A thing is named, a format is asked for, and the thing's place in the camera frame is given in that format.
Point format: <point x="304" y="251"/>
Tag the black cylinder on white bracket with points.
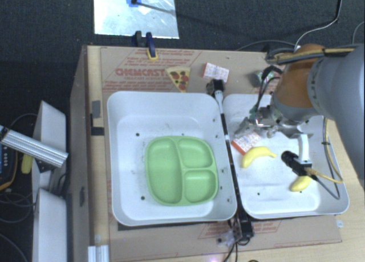
<point x="299" y="161"/>

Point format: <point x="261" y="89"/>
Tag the brown cardboard board red print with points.
<point x="159" y="243"/>

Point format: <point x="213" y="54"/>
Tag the thin black and white rod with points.
<point x="229" y="152"/>

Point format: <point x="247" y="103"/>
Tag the yellow banana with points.
<point x="299" y="184"/>
<point x="253" y="155"/>

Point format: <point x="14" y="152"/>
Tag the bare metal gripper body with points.
<point x="271" y="117"/>

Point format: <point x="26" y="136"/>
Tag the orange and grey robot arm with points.
<point x="336" y="84"/>

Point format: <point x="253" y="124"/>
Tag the green packet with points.
<point x="258" y="78"/>

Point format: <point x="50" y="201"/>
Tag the green divided plate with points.
<point x="162" y="167"/>

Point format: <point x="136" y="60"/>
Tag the white plastic tray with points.
<point x="279" y="201"/>
<point x="128" y="169"/>

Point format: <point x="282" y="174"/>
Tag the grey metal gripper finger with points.
<point x="271" y="132"/>
<point x="244" y="127"/>

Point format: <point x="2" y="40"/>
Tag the toy pizza slice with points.
<point x="179" y="80"/>

